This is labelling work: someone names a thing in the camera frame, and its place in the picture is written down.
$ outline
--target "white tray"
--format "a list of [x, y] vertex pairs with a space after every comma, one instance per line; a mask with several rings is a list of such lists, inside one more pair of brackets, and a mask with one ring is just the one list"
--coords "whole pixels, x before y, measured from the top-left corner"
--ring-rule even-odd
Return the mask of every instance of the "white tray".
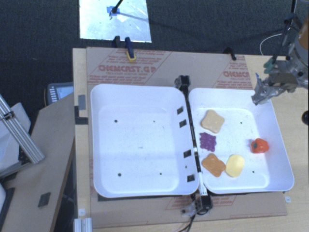
[[[199, 134], [203, 132], [216, 136], [214, 154], [224, 163], [232, 154], [245, 158], [245, 166], [236, 178], [225, 172], [215, 177], [201, 166], [203, 182], [214, 193], [286, 191], [293, 187], [294, 177], [272, 103], [256, 106], [251, 100], [253, 94], [250, 90], [213, 88], [196, 88], [189, 94], [200, 161], [211, 153], [200, 148]], [[225, 118], [217, 134], [200, 125], [209, 109]], [[269, 151], [252, 153], [251, 142], [256, 138], [267, 140]]]
[[[185, 195], [198, 187], [183, 94], [102, 84], [91, 91], [94, 186], [108, 198]], [[191, 155], [184, 157], [190, 150]]]

